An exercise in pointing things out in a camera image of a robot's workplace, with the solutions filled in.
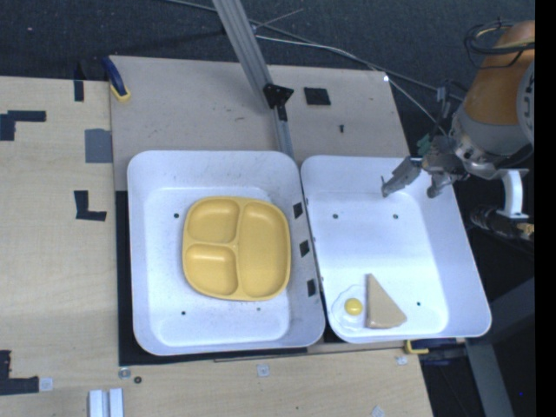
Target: beige triangular block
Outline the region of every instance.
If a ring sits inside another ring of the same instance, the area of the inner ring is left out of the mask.
[[[407,321],[406,315],[374,278],[367,275],[367,318],[365,326],[372,329],[395,328]]]

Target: yellow plate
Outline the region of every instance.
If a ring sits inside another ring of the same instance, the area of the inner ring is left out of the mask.
[[[289,227],[275,205],[214,196],[189,209],[183,228],[183,273],[198,292],[225,300],[261,301],[288,284]]]

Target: blue and yellow clamp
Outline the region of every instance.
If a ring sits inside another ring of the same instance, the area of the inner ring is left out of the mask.
[[[127,102],[131,97],[131,93],[128,90],[128,87],[125,86],[123,83],[122,76],[114,62],[112,62],[108,57],[103,57],[101,60],[101,64],[106,71],[108,79],[110,80],[110,91],[119,102]]]

